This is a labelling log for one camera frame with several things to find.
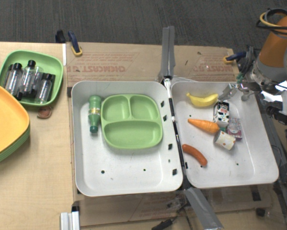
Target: yellow banana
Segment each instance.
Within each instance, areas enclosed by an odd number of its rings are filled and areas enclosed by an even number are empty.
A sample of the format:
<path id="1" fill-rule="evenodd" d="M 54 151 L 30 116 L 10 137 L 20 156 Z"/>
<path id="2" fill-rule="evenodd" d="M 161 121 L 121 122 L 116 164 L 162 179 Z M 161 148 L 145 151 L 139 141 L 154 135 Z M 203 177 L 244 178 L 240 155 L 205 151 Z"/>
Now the yellow banana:
<path id="1" fill-rule="evenodd" d="M 190 93 L 186 94 L 194 106 L 210 106 L 218 101 L 218 94 L 211 94 L 205 98 L 192 96 Z"/>

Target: orange carrot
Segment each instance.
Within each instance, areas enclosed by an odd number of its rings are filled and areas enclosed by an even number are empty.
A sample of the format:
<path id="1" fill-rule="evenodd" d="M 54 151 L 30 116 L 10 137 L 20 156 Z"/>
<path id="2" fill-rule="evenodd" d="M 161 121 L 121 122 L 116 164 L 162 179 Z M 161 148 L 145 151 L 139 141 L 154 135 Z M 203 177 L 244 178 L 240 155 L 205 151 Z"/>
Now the orange carrot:
<path id="1" fill-rule="evenodd" d="M 188 119 L 188 123 L 205 130 L 209 133 L 216 133 L 220 128 L 218 124 L 207 121 L 207 120 L 200 120 L 200 119 Z"/>
<path id="2" fill-rule="evenodd" d="M 196 160 L 198 160 L 200 165 L 202 165 L 202 166 L 207 165 L 207 159 L 204 157 L 204 155 L 198 149 L 195 149 L 194 147 L 189 146 L 187 144 L 183 144 L 182 149 L 185 153 L 188 153 L 188 154 L 194 156 L 196 158 Z"/>

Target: green bottle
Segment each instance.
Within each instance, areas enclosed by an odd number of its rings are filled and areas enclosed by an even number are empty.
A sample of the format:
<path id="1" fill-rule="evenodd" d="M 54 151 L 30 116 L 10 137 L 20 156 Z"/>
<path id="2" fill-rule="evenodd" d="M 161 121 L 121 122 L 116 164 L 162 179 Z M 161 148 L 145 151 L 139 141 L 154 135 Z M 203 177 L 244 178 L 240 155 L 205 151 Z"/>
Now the green bottle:
<path id="1" fill-rule="evenodd" d="M 89 98 L 90 132 L 97 133 L 98 125 L 101 120 L 101 98 L 98 95 L 92 95 Z"/>

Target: brown round object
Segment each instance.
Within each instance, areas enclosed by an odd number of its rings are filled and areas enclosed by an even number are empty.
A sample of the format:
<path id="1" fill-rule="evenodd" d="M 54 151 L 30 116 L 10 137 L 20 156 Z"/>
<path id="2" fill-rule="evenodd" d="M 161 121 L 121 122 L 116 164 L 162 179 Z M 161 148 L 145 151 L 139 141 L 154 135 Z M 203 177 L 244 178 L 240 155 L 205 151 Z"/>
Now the brown round object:
<path id="1" fill-rule="evenodd" d="M 52 108 L 47 105 L 47 106 L 41 106 L 39 108 L 37 117 L 39 118 L 49 118 L 52 115 Z"/>

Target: sausage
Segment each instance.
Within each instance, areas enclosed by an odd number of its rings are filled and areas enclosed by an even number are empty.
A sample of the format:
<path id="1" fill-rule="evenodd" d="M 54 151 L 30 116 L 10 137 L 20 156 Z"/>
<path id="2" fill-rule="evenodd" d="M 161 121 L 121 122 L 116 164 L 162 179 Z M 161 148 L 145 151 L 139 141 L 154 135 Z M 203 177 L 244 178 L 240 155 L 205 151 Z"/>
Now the sausage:
<path id="1" fill-rule="evenodd" d="M 207 165 L 207 159 L 204 157 L 204 155 L 197 150 L 196 148 L 189 146 L 187 144 L 183 144 L 182 145 L 182 149 L 185 153 L 188 153 L 190 155 L 192 155 L 193 157 L 196 158 L 196 160 L 198 160 L 198 162 L 200 163 L 200 165 L 202 166 L 206 166 Z"/>

